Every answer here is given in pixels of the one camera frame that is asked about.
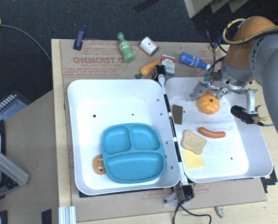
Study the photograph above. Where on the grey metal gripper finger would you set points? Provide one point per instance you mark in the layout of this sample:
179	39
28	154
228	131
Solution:
198	91
219	93

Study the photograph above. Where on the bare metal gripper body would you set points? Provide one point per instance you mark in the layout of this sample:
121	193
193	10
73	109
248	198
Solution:
237	86

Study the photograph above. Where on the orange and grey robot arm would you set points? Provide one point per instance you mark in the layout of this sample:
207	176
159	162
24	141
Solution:
265	55

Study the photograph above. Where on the orange pumpkin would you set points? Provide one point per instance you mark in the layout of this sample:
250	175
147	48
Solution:
209	105

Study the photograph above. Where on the brown chocolate bar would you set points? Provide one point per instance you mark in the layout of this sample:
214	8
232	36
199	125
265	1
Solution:
177	114

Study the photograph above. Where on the blue bottle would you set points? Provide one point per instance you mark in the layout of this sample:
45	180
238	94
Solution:
191	60

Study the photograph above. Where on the thin black and white rod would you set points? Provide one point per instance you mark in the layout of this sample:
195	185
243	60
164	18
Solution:
169	111

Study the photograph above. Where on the white and red carton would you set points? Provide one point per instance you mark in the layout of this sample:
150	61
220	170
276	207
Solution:
168	65

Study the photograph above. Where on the orange sausage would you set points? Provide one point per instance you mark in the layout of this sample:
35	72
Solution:
211	132

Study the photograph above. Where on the beige bread slice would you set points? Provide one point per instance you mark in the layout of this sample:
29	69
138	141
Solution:
193	141

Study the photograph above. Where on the orange carrot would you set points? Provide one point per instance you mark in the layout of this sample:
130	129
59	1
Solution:
148	68

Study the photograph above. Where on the white can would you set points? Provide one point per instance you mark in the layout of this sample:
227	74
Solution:
148	45

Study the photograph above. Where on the yellow cheese slice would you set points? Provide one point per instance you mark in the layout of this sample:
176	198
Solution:
192	160

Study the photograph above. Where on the white plastic tray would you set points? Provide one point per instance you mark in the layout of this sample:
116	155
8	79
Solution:
120	97
223	162

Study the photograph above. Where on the green bottle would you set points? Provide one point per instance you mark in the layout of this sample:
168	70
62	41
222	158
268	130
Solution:
126	49

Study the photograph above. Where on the blue divided plate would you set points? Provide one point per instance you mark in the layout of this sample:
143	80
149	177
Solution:
134	157

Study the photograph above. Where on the orange pretzel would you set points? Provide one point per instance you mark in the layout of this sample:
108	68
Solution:
97	169

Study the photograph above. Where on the brown cardboard board red print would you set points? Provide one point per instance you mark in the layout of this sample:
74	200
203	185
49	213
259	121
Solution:
134	206

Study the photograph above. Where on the black cylinder on white bracket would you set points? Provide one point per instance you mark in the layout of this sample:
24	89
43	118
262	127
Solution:
241	112

